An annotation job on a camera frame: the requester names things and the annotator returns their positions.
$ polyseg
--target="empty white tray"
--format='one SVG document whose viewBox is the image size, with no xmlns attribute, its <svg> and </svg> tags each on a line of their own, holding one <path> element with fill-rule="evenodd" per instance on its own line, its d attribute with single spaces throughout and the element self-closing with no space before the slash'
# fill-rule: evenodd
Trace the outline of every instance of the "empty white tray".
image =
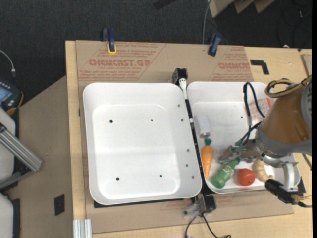
<svg viewBox="0 0 317 238">
<path fill-rule="evenodd" d="M 206 115 L 211 127 L 211 147 L 214 149 L 211 170 L 206 181 L 207 186 L 215 193 L 225 194 L 241 191 L 264 190 L 264 183 L 259 180 L 248 187 L 240 186 L 236 181 L 236 175 L 233 175 L 224 188 L 215 188 L 211 183 L 211 177 L 216 174 L 221 167 L 218 159 L 229 145 L 234 146 L 247 131 L 247 112 L 244 104 L 243 85 L 244 82 L 193 82 L 187 87 L 187 95 L 191 105 L 193 116 Z M 264 93 L 266 85 L 259 82 L 252 82 L 256 92 L 257 99 L 265 99 Z M 248 88 L 248 103 L 254 103 L 251 89 Z M 205 143 L 197 136 L 199 150 Z M 283 157 L 281 160 L 296 162 L 292 155 Z M 248 168 L 252 170 L 253 163 L 241 161 L 235 169 Z M 284 171 L 282 168 L 265 167 L 269 175 L 273 175 L 276 181 L 284 184 Z M 300 181 L 298 167 L 294 167 L 295 185 Z"/>
<path fill-rule="evenodd" d="M 184 97 L 170 83 L 92 83 L 83 93 L 89 186 L 100 204 L 196 196 L 202 180 Z"/>
</svg>

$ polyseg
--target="toy tomato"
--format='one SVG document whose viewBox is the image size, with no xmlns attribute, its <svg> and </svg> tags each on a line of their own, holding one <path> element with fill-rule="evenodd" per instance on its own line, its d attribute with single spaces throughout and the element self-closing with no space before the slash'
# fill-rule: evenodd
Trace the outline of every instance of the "toy tomato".
<svg viewBox="0 0 317 238">
<path fill-rule="evenodd" d="M 240 169 L 237 175 L 241 186 L 250 186 L 256 179 L 256 174 L 250 169 Z"/>
</svg>

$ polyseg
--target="toy carrot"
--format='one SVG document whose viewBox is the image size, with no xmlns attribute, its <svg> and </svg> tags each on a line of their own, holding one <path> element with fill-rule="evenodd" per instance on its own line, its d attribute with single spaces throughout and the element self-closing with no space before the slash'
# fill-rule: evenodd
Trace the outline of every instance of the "toy carrot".
<svg viewBox="0 0 317 238">
<path fill-rule="evenodd" d="M 201 157 L 202 157 L 202 164 L 205 174 L 205 179 L 207 180 L 208 174 L 211 167 L 212 157 L 213 157 L 213 149 L 210 147 L 211 139 L 205 139 L 205 146 L 202 148 Z"/>
</svg>

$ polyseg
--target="gray floor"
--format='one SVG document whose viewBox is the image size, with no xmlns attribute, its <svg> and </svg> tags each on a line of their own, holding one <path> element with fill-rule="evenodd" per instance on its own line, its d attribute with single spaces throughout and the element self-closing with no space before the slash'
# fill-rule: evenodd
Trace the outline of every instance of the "gray floor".
<svg viewBox="0 0 317 238">
<path fill-rule="evenodd" d="M 25 101 L 65 75 L 65 40 L 98 40 L 103 27 L 115 29 L 118 41 L 201 43 L 207 0 L 177 0 L 156 10 L 159 0 L 0 0 L 0 78 L 14 83 Z M 299 20 L 292 0 L 277 0 L 258 14 L 251 5 L 240 15 L 230 5 L 215 19 L 208 14 L 206 40 L 223 34 L 222 44 L 296 48 L 312 47 L 312 5 Z"/>
</svg>

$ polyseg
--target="green bottle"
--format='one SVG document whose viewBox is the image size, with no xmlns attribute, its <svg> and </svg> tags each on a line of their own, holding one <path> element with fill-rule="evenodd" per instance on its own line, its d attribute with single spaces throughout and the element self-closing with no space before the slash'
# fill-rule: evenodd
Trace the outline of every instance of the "green bottle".
<svg viewBox="0 0 317 238">
<path fill-rule="evenodd" d="M 217 172 L 217 174 L 212 177 L 211 183 L 216 188 L 223 188 L 226 185 L 226 182 L 230 180 L 231 175 L 234 172 L 236 165 L 240 163 L 240 159 L 236 158 L 230 161 L 227 164 L 224 164 Z"/>
</svg>

